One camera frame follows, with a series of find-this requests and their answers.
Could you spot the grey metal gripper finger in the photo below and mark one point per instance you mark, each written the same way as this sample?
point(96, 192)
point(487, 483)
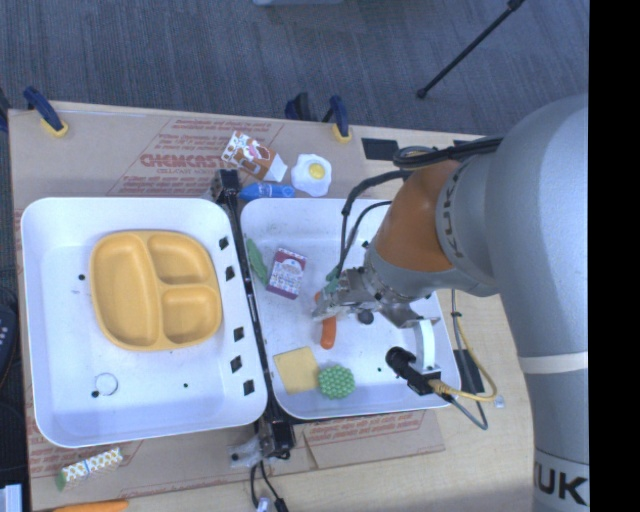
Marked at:
point(324, 310)

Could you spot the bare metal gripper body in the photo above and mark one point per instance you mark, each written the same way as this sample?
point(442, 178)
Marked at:
point(357, 292)

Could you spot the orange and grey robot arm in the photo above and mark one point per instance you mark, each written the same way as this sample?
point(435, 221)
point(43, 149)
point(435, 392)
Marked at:
point(520, 210)

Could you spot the orange sausage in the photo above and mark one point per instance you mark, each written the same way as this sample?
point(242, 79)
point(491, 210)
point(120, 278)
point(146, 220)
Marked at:
point(328, 334)

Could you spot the pink and white small carton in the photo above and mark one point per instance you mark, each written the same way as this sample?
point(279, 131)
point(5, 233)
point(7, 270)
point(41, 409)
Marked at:
point(286, 274)

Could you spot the yellow cheese slice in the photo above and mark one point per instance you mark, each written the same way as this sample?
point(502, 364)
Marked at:
point(296, 371)

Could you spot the green grapes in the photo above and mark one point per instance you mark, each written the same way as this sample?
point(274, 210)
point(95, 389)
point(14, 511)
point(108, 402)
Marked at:
point(336, 382)

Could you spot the thin black rod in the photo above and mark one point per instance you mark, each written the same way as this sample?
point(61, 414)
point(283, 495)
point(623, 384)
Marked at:
point(248, 292)

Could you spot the white plastic tray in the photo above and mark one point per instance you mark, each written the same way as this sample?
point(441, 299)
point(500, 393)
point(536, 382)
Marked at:
point(150, 400)
point(300, 225)

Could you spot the white and yellow fried egg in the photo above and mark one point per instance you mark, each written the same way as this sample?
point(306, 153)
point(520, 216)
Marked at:
point(312, 175)

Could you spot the blue bottle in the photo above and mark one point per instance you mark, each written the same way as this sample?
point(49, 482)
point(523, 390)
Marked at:
point(265, 191)

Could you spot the brown and white milk carton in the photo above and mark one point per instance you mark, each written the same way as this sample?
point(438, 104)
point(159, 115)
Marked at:
point(255, 157)

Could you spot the yellow divided plate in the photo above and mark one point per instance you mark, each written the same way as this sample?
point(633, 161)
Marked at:
point(125, 290)

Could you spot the brown cardboard board red print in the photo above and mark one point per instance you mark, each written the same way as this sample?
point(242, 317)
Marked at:
point(125, 155)

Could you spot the black tripod leg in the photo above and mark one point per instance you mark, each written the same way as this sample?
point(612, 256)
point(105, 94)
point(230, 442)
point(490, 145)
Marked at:
point(467, 50)

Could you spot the orange and white patterned carton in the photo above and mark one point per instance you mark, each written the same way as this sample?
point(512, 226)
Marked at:
point(90, 468)

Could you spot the black cylinder on white bracket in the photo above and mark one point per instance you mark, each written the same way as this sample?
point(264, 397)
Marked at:
point(425, 345)

